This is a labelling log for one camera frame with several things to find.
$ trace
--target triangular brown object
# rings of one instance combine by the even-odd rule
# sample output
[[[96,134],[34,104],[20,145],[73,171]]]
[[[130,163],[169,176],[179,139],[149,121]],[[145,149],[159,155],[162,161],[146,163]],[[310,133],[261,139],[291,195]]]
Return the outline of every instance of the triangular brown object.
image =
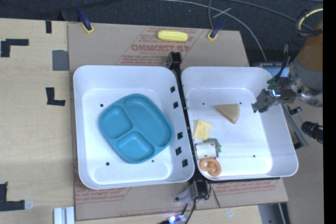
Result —
[[[232,123],[236,123],[239,117],[239,104],[220,104],[215,108]]]

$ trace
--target yellow square object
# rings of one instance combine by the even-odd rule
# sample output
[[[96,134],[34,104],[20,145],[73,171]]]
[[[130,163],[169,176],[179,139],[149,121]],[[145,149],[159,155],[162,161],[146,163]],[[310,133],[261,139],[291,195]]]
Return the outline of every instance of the yellow square object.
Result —
[[[194,137],[199,138],[201,140],[207,140],[209,137],[211,127],[212,127],[211,123],[202,120],[197,120]]]

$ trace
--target cardboard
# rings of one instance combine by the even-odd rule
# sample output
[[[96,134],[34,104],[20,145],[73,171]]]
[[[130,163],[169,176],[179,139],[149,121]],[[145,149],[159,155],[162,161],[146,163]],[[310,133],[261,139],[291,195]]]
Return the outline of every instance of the cardboard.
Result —
[[[94,28],[88,34],[81,23],[68,24],[76,220],[181,212],[184,205],[174,204],[174,195],[187,188],[187,182],[107,190],[93,190],[82,184],[76,165],[72,76],[84,65],[164,66],[171,51],[181,52],[182,70],[189,66],[249,66],[240,33],[220,31],[216,40],[208,41],[207,29],[107,24],[94,24]],[[159,40],[159,30],[184,31],[188,41]],[[288,197],[281,178],[227,182],[212,184],[210,199],[197,203],[196,210],[285,201]]]

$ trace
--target blue plate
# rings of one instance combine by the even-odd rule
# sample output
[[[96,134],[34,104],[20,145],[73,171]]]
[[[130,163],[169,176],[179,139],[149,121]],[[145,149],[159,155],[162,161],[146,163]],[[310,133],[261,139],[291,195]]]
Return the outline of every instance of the blue plate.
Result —
[[[142,163],[173,141],[172,124],[142,94],[131,94],[110,105],[100,115],[100,130],[114,150],[129,163]]]

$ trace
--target blue clamp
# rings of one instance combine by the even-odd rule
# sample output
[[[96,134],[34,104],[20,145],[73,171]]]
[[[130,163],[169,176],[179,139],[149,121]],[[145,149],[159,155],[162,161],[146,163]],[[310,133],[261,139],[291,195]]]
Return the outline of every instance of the blue clamp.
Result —
[[[77,8],[76,13],[79,16],[80,20],[82,21],[82,27],[85,30],[85,32],[87,32],[88,34],[92,33],[95,29],[91,25],[90,20],[86,15],[86,13],[84,12],[84,10],[82,10],[81,8]]]
[[[224,21],[221,20],[221,21],[219,22],[219,24],[215,27],[215,29],[212,30],[212,31],[206,36],[207,40],[209,40],[209,41],[214,41],[214,40],[217,38],[217,36],[218,36],[218,31],[221,30],[221,29],[223,28],[223,26],[224,26]]]

